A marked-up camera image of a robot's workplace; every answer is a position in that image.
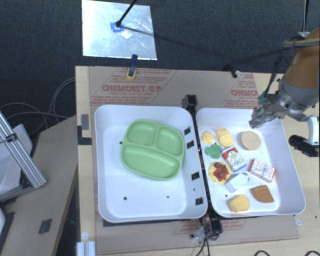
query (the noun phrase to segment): metal plate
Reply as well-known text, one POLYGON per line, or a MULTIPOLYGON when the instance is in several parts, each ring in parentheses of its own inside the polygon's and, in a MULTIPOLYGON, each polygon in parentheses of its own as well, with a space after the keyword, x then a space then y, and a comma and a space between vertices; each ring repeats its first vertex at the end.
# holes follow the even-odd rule
POLYGON ((83 55, 157 60, 149 6, 134 5, 122 21, 129 4, 82 0, 83 55))

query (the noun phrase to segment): dark floor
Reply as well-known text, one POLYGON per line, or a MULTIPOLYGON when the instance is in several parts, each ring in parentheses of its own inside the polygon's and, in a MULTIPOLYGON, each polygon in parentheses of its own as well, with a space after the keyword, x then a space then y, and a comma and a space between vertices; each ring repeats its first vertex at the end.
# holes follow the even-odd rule
MULTIPOLYGON (((137 3, 150 5, 158 58, 141 60, 139 67, 222 70, 231 64, 242 72, 269 73, 282 42, 301 31, 305 1, 139 0, 137 3)), ((319 27, 319 20, 320 2, 311 0, 307 30, 319 27)), ((2 0, 0 27, 0 106, 23 102, 47 112, 58 86, 75 76, 76 65, 130 63, 127 59, 82 56, 80 0, 2 0)), ((293 53, 282 52, 288 58, 293 53)), ((61 115, 75 114, 73 85, 61 92, 56 108, 61 115)), ((25 106, 10 106, 2 112, 8 118, 29 110, 25 106)), ((42 120, 19 115, 10 122, 13 126, 23 122, 31 132, 42 120)))

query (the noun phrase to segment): white tray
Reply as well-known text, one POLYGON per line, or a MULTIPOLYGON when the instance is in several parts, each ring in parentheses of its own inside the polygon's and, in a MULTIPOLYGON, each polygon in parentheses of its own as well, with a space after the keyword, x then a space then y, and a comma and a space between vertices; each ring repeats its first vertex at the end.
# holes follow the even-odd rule
POLYGON ((94 115, 98 174, 98 208, 112 223, 197 219, 208 208, 197 140, 191 115, 181 107, 103 105, 94 115), (147 119, 177 129, 187 149, 179 174, 168 181, 146 178, 127 170, 120 159, 120 142, 129 125, 147 119), (192 174, 198 173, 196 179, 192 174))
POLYGON ((196 120, 199 136, 204 131, 210 131, 216 136, 218 129, 227 128, 233 136, 233 145, 247 163, 246 167, 236 173, 247 173, 249 182, 234 193, 230 193, 225 185, 213 182, 208 175, 209 166, 215 161, 224 162, 223 158, 213 159, 206 155, 205 148, 209 145, 200 142, 213 208, 219 215, 226 218, 289 215, 303 212, 306 207, 306 200, 282 122, 275 119, 272 122, 266 122, 261 128, 251 129, 249 126, 251 114, 251 109, 228 108, 202 108, 197 112, 196 120), (260 137, 260 148, 257 150, 244 149, 240 136, 245 131, 253 131, 260 137), (275 168, 276 171, 271 183, 267 183, 248 172, 254 158, 258 158, 275 168), (260 185, 268 186, 274 202, 263 203, 254 198, 250 189, 260 185), (249 199, 250 207, 248 211, 233 212, 230 209, 229 202, 239 194, 243 194, 249 199))

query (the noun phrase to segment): toy bread slice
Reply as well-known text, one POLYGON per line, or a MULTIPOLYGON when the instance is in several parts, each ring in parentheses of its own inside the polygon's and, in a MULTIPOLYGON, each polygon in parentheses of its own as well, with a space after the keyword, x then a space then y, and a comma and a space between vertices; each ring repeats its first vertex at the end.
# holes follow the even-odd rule
POLYGON ((275 201, 267 185, 254 187, 251 191, 254 197, 262 203, 272 203, 275 201))

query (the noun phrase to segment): wooden table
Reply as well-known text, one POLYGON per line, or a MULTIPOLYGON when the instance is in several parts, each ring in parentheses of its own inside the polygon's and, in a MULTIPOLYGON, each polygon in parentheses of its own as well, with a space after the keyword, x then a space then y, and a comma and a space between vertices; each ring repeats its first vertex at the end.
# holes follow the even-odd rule
MULTIPOLYGON (((254 73, 254 81, 258 93, 262 93, 266 88, 270 74, 254 73)), ((90 90, 89 84, 89 68, 76 68, 76 84, 77 84, 77 125, 81 126, 84 118, 81 113, 90 113, 90 90)), ((278 88, 275 82, 270 92, 278 88)), ((319 104, 315 108, 310 108, 306 115, 319 115, 319 104)), ((308 126, 306 123, 299 123, 290 117, 283 120, 283 126, 287 138, 291 135, 299 135, 308 137, 308 126)), ((91 137, 91 125, 82 130, 82 137, 91 137)), ((271 256, 282 255, 299 255, 303 256, 307 251, 316 250, 320 252, 320 196, 319 196, 319 158, 310 158, 301 152, 290 147, 294 163, 300 178, 302 189, 306 199, 305 211, 295 216, 295 219, 301 222, 298 226, 299 239, 277 240, 255 243, 242 243, 231 245, 211 246, 210 252, 215 256, 253 256, 258 250, 265 250, 271 256)), ((92 163, 92 147, 83 144, 78 147, 78 170, 79 170, 79 190, 80 190, 80 230, 81 241, 95 241, 95 204, 94 204, 94 184, 93 184, 93 163, 92 163)), ((186 256, 195 255, 199 251, 196 248, 170 249, 161 251, 147 251, 129 253, 131 256, 186 256)), ((203 250, 202 255, 207 255, 207 249, 203 250)))
POLYGON ((40 134, 33 161, 47 183, 3 207, 14 218, 1 256, 56 255, 77 181, 75 116, 40 134))

